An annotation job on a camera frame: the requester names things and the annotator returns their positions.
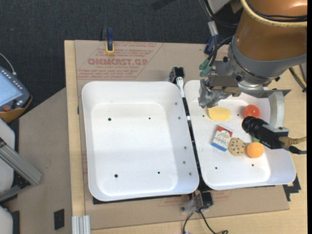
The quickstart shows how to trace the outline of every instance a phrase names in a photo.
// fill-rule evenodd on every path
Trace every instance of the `blue screen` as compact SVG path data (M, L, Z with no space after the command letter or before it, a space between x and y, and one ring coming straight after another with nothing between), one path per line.
M0 106L16 99L23 93L6 77L0 74Z

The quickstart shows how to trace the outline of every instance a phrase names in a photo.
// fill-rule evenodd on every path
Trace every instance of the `small box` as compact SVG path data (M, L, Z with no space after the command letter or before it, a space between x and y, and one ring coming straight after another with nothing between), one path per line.
M214 140L211 145L225 152L228 149L232 134L233 130L230 130L223 125L219 125L216 129Z

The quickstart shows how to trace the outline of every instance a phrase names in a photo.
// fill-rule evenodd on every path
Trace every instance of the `table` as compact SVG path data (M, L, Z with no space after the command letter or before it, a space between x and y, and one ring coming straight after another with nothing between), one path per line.
M75 41L64 42L67 112L69 131L69 153L71 173L71 196L73 216L85 215L84 190L81 165L80 126L77 114L78 89L76 74ZM285 127L290 129L290 137L306 136L307 98L294 81L290 72L286 71L279 82L270 84L269 88L292 89L285 97ZM298 145L301 150L306 150L306 143ZM229 233L307 233L307 156L292 155L298 174L301 191L291 195L290 209L287 211L245 214L237 216L215 217L207 219L211 228L215 231L229 230ZM180 234L183 222L169 222L160 224L148 224L121 228L92 230L93 234L121 234L121 233L173 233ZM187 229L191 233L209 233L203 220L190 220Z

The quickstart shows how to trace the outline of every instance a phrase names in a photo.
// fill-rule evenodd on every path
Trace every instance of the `plastic tray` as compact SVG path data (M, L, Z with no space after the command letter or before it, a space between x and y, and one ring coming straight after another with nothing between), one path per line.
M242 187L270 186L288 184L295 179L295 168L291 154L284 149L271 150L265 147L259 158L233 156L229 151L221 151L211 145L216 129L222 124L233 130L232 137L238 137L245 143L252 141L251 136L242 129L244 108L254 104L260 109L260 118L270 121L270 104L267 98L255 98L247 94L228 97L218 105L231 110L228 121L213 121L207 109L198 104L199 80L191 80L184 86L195 136L198 159L202 177L212 189L224 190Z
M199 176L180 91L165 82L82 89L88 183L101 201L182 195Z

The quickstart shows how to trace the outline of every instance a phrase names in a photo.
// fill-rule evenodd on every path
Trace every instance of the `black carpet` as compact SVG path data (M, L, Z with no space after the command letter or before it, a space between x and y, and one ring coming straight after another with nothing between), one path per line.
M229 5L217 16L237 22ZM207 19L197 0L0 0L0 52L33 95L31 110L65 87L64 40L205 43ZM234 29L218 25L220 40ZM0 65L9 69L0 57Z

